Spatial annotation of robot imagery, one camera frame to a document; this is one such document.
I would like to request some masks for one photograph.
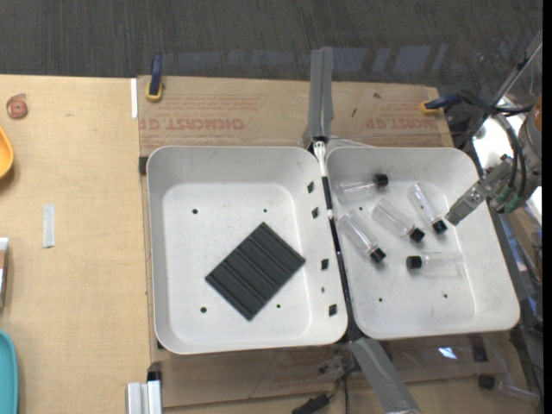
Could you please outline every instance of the green connector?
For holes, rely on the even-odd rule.
[[[508,185],[505,185],[500,194],[494,199],[497,204],[503,204],[505,200],[510,196],[511,187],[508,187]]]
[[[512,213],[521,203],[523,198],[516,195],[507,205],[505,208],[505,213]]]

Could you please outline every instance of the dark floor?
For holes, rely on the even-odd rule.
[[[335,81],[486,96],[542,28],[543,0],[0,0],[0,73],[308,79],[332,46]]]

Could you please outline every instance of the white plastic tray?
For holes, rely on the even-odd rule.
[[[165,348],[215,353],[331,344],[343,336],[347,313],[311,154],[298,147],[162,147],[148,159],[147,187],[154,326]],[[205,276],[262,222],[306,262],[248,321]]]
[[[519,304],[486,204],[456,227],[445,221],[448,231],[437,237],[406,197],[406,189],[422,181],[445,215],[478,178],[468,156],[449,148],[339,147],[328,153],[326,163],[330,185],[341,176],[362,179],[385,173],[389,177],[389,185],[366,200],[340,204],[333,195],[336,217],[357,210],[387,253],[382,264],[375,265],[340,235],[354,319],[367,336],[390,340],[502,330],[516,324]],[[421,244],[395,236],[372,219],[372,208],[382,197],[415,218],[426,234]],[[405,258],[420,251],[460,251],[465,274],[445,278],[412,274]]]

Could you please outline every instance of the wooden table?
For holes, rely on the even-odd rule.
[[[16,345],[20,413],[123,413],[126,384],[144,381],[150,364],[139,138],[130,81],[0,76],[0,103],[17,93],[28,97],[25,118],[12,120],[0,109],[16,157],[12,172],[0,180],[0,236],[9,237],[10,248],[0,329]],[[55,206],[52,248],[42,247],[45,204]],[[521,375],[513,348],[508,366]],[[473,378],[409,388],[424,413],[533,412],[515,400],[482,393]],[[306,399],[167,411],[280,413]],[[338,394],[326,412],[343,412],[342,402]],[[381,410],[366,389],[352,391],[351,404],[352,412],[359,406]]]

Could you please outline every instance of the glass vial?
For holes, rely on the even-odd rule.
[[[464,257],[460,252],[421,253],[408,256],[406,267],[428,276],[461,276],[464,271]]]
[[[334,185],[334,191],[341,203],[348,203],[363,199],[372,191],[385,187],[387,184],[389,184],[387,175],[377,174],[373,176],[372,180],[343,179]]]
[[[417,210],[420,217],[440,235],[447,226],[437,212],[437,208],[430,201],[430,197],[420,184],[414,184],[408,189],[407,196],[412,206]]]
[[[380,248],[377,238],[373,235],[367,225],[361,220],[356,210],[351,210],[337,223],[339,230],[351,240],[366,257],[375,262],[382,261],[386,254]]]
[[[480,388],[501,392],[533,406],[537,406],[541,401],[538,392],[531,390],[527,385],[509,381],[504,375],[480,374],[477,383]]]
[[[389,199],[382,198],[372,210],[372,218],[397,236],[409,236],[420,242],[425,233],[416,227],[413,220],[395,207]]]

